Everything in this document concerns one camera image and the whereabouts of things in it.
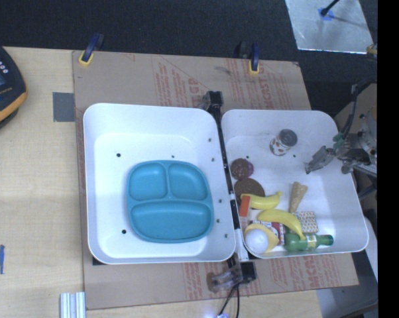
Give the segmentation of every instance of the wooden table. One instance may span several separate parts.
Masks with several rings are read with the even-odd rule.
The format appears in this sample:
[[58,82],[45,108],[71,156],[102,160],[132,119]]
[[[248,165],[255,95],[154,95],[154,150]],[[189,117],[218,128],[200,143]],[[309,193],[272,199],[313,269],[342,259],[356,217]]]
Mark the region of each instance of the wooden table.
[[[76,129],[54,122],[53,92],[73,92],[72,51],[6,48],[28,99],[0,130],[0,317],[53,317],[84,290]],[[86,317],[215,317],[224,299],[87,311]],[[235,316],[236,298],[226,310]],[[315,291],[241,298],[240,317],[321,317]]]

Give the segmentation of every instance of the toy banana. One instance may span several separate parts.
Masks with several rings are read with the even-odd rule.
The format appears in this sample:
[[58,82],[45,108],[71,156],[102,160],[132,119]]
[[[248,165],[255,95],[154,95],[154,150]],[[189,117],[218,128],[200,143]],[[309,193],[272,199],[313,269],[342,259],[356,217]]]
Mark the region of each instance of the toy banana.
[[250,197],[250,207],[253,209],[274,209],[279,204],[282,192],[277,191],[274,195],[269,195],[268,197],[260,197],[259,195],[242,193],[241,199],[244,195]]
[[269,221],[273,223],[281,223],[287,226],[291,231],[300,236],[301,240],[305,240],[306,237],[303,235],[301,230],[301,223],[296,216],[292,215],[287,211],[281,209],[267,209],[260,212],[257,215],[257,219],[260,221]]
[[263,224],[259,223],[253,223],[248,225],[244,230],[244,237],[247,235],[249,231],[255,229],[262,230],[264,233],[266,233],[268,245],[264,253],[270,252],[279,243],[279,238],[271,230],[269,230]]

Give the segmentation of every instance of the blue mark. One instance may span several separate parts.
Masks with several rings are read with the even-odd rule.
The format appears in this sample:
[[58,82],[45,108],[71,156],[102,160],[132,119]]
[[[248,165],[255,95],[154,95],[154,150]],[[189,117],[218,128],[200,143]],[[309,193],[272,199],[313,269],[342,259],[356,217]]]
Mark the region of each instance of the blue mark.
[[324,21],[330,21],[330,20],[332,20],[333,18],[335,18],[335,17],[333,16],[333,13],[332,13],[331,10],[328,10],[328,12],[326,13],[325,16],[323,16],[322,14],[320,14],[320,12],[321,12],[322,9],[323,9],[323,8],[319,8],[319,9],[317,10],[317,11],[319,12],[319,16],[320,16],[320,18],[321,18],[322,20],[324,20]]
[[1,268],[1,274],[3,274],[3,260],[5,259],[5,252],[4,252],[5,246],[1,244],[0,246],[0,268]]

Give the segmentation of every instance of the white container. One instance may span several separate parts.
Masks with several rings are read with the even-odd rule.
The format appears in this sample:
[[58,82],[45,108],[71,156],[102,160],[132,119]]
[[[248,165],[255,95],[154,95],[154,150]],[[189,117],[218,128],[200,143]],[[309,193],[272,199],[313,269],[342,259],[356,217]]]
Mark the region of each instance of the white container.
[[[230,110],[221,120],[228,163],[246,158],[254,165],[252,179],[266,195],[282,192],[276,207],[287,211],[294,182],[308,186],[297,211],[315,213],[319,235],[332,235],[331,246],[315,251],[288,252],[276,246],[259,258],[358,252],[369,234],[351,174],[341,172],[342,162],[333,159],[326,167],[306,174],[305,164],[323,145],[331,148],[338,133],[333,119],[320,111]],[[298,141],[285,155],[276,156],[269,143],[281,129],[291,129]]]
[[[204,110],[99,103],[84,114],[87,233],[91,253],[106,264],[217,262],[231,257],[235,232],[219,136]],[[125,186],[131,168],[178,160],[205,175],[213,200],[210,233],[192,242],[160,243],[131,229]]]
[[[294,181],[309,188],[298,211],[314,211],[318,234],[333,235],[332,246],[313,252],[288,252],[281,246],[258,258],[356,252],[367,245],[368,232],[350,174],[334,159],[305,173],[304,164],[322,146],[332,146],[337,127],[319,111],[232,110],[222,117],[228,162],[246,158],[251,176],[267,195],[281,191],[278,209],[288,210]],[[298,143],[275,156],[270,139],[292,129]],[[201,109],[99,103],[84,114],[87,233],[91,253],[106,264],[218,262],[235,250],[235,231],[223,168],[217,125]],[[132,230],[125,199],[128,173],[138,163],[177,160],[197,166],[207,178],[213,200],[210,233],[192,242],[145,241]]]

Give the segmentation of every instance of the multimeter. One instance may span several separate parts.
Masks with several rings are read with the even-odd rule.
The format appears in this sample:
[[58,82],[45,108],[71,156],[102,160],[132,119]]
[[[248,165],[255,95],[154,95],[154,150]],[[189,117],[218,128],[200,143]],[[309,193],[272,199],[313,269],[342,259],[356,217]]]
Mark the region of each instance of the multimeter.
[[0,128],[27,98],[26,83],[12,57],[0,46]]

